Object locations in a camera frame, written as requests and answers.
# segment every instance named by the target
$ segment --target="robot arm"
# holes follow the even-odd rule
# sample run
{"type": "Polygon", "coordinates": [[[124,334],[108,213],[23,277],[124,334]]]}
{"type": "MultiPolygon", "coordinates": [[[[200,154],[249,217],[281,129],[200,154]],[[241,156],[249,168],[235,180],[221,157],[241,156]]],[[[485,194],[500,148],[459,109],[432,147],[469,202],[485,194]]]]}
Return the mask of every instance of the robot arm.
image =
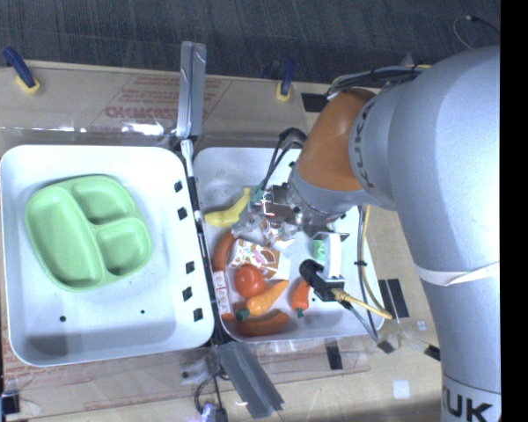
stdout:
{"type": "Polygon", "coordinates": [[[436,323],[442,421],[502,414],[499,94],[498,47],[378,95],[343,91],[309,133],[279,202],[288,215],[279,222],[311,238],[353,206],[397,211],[436,323]]]}

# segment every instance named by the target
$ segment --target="gray carpet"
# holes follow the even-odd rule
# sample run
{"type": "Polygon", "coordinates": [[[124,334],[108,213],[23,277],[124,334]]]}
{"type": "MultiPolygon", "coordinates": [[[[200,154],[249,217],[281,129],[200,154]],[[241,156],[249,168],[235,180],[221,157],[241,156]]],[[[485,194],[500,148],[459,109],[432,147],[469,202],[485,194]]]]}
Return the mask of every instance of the gray carpet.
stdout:
{"type": "Polygon", "coordinates": [[[395,65],[433,64],[498,44],[501,0],[0,0],[5,47],[25,58],[177,70],[180,43],[208,49],[209,74],[260,77],[291,57],[298,81],[395,65]]]}

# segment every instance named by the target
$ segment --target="red tomato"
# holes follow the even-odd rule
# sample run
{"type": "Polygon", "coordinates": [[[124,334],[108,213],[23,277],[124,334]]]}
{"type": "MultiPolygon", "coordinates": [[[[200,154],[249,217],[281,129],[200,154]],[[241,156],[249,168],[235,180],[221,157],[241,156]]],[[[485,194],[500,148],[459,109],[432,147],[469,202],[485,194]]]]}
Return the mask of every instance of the red tomato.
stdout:
{"type": "Polygon", "coordinates": [[[266,280],[258,267],[245,264],[235,273],[235,288],[243,297],[252,297],[266,289],[266,280]]]}

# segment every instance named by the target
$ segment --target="toy banana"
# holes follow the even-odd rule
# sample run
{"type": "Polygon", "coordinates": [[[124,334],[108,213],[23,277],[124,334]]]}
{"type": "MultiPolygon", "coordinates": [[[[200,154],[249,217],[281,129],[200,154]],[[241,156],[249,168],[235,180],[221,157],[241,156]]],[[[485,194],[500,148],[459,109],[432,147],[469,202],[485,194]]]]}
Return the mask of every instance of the toy banana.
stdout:
{"type": "Polygon", "coordinates": [[[238,222],[238,216],[245,208],[250,199],[250,187],[246,187],[243,196],[235,204],[222,211],[213,211],[203,216],[203,220],[214,227],[230,227],[233,223],[238,222]]]}

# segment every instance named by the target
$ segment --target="green plate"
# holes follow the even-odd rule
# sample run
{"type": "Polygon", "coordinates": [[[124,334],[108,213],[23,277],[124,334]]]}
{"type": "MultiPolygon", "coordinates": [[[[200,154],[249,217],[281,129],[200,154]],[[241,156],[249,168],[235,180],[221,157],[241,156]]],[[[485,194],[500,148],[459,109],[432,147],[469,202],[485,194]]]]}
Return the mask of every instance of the green plate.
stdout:
{"type": "Polygon", "coordinates": [[[26,228],[45,272],[64,289],[104,286],[143,268],[152,242],[127,189],[105,175],[73,178],[37,191],[26,228]]]}

